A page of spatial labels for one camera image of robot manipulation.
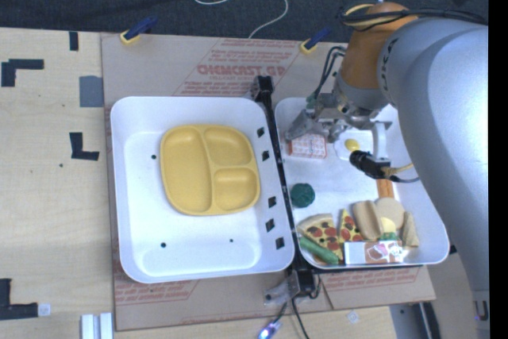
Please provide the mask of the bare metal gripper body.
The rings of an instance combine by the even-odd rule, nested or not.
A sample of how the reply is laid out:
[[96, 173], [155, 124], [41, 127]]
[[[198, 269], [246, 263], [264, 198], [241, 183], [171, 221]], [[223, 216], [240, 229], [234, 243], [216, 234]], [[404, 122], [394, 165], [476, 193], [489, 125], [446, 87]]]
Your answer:
[[355, 106], [346, 98], [334, 93], [321, 93], [314, 104], [313, 119], [326, 127], [354, 128], [358, 130], [371, 130], [377, 124], [386, 129], [393, 125], [393, 121], [376, 120], [379, 110], [369, 110]]

